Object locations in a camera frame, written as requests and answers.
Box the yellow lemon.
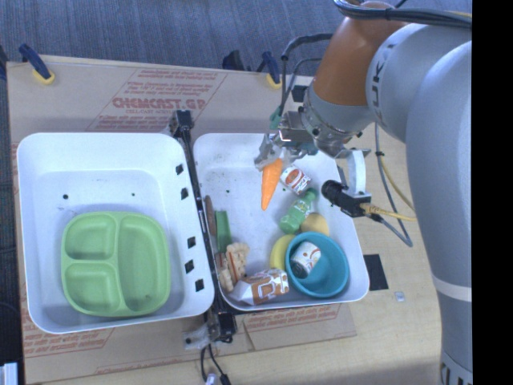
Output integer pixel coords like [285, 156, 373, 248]
[300, 212, 330, 237]

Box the green block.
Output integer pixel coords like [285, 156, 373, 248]
[214, 209, 233, 253]

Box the thin black rod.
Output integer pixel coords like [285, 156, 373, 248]
[180, 128, 222, 316]

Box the white plastic tray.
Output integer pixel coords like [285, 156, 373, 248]
[192, 132, 370, 312]
[16, 132, 216, 335]

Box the black block with thin wires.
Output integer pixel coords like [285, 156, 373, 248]
[169, 109, 195, 136]
[204, 310, 238, 343]

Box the green bottle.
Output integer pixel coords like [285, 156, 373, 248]
[278, 187, 319, 235]

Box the pale yellow waffle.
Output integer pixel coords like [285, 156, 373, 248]
[225, 241, 251, 285]

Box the orange and white carton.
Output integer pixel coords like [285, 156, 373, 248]
[227, 268, 291, 307]

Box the pale sandwich with red filling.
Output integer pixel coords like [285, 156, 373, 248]
[215, 250, 236, 294]

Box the yellow banana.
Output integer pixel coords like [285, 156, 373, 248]
[269, 233, 297, 273]

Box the blue bowl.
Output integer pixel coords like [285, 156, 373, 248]
[284, 231, 350, 299]

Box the white and orange can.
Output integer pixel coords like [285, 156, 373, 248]
[279, 165, 313, 196]

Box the orange carrot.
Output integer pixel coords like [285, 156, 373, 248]
[261, 157, 285, 212]

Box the white can with orange print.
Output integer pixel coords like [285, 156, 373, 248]
[289, 241, 322, 278]

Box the green divided plate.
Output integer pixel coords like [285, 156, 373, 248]
[60, 210, 172, 318]

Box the black cylinder on white bracket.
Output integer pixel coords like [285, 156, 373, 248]
[320, 148, 373, 219]

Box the brown biscuit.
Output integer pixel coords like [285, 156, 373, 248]
[204, 194, 218, 237]

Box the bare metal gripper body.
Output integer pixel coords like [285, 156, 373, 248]
[277, 108, 364, 158]

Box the brown cardboard board red print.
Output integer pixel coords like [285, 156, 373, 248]
[6, 54, 357, 376]

